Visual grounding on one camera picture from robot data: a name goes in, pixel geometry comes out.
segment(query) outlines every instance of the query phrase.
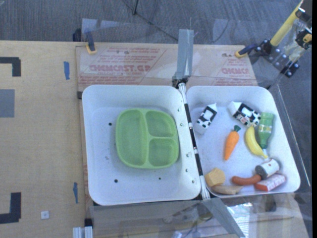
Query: banana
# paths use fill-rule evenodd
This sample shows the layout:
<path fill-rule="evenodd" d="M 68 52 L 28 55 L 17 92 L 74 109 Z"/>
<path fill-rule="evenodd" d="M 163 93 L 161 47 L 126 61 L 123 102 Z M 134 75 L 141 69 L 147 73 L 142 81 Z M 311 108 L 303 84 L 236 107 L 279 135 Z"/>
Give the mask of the banana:
<path fill-rule="evenodd" d="M 267 158 L 267 155 L 264 154 L 261 146 L 256 141 L 255 129 L 253 126 L 250 126 L 247 129 L 245 133 L 245 139 L 246 139 L 248 148 L 253 154 L 262 156 L 265 159 Z"/>

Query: bottle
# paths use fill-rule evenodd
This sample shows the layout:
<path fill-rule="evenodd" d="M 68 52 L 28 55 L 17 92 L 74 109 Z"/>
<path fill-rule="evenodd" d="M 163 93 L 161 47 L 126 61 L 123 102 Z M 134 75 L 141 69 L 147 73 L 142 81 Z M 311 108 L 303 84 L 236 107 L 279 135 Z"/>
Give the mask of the bottle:
<path fill-rule="evenodd" d="M 272 134 L 274 114 L 268 112 L 261 113 L 261 119 L 258 125 L 258 135 L 260 138 L 259 145 L 262 149 L 266 149 L 268 145 L 268 138 Z"/>

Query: green plate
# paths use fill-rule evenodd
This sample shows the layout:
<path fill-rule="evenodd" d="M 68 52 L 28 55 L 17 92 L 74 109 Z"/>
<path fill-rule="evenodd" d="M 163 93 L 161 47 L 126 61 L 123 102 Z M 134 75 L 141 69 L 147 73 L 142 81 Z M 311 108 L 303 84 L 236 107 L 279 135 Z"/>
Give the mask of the green plate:
<path fill-rule="evenodd" d="M 127 109 L 116 121 L 115 142 L 120 160 L 129 167 L 166 168 L 178 158 L 178 133 L 167 113 Z"/>

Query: floor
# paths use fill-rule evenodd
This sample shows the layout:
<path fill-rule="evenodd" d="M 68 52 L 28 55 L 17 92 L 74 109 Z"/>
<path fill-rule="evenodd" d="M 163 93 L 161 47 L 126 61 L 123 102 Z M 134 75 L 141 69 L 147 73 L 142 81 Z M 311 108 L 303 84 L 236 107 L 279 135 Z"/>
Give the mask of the floor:
<path fill-rule="evenodd" d="M 83 19 L 133 23 L 135 31 L 115 36 L 119 42 L 177 43 L 177 30 L 195 31 L 194 44 L 245 45 L 270 39 L 301 0 L 0 0 L 0 40 L 73 41 Z M 138 29 L 147 27 L 146 38 Z M 95 41 L 112 41 L 100 35 Z M 283 39 L 280 48 L 286 45 Z M 311 216 L 312 191 L 312 54 L 298 60 L 292 77 L 280 75 L 268 61 L 254 61 L 259 83 L 272 86 L 279 106 L 286 107 L 285 131 L 302 176 L 299 202 Z M 312 233 L 312 222 L 307 219 Z"/>

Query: carrot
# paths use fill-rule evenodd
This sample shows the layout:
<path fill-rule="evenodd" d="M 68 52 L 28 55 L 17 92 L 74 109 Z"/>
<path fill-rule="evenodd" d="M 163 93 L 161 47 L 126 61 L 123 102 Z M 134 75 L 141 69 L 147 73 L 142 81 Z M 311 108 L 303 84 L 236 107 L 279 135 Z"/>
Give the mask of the carrot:
<path fill-rule="evenodd" d="M 240 136 L 238 131 L 240 129 L 241 128 L 238 125 L 235 125 L 233 131 L 231 131 L 227 137 L 226 146 L 224 149 L 224 159 L 226 161 L 229 159 L 231 153 L 233 152 L 233 149 L 239 141 Z"/>

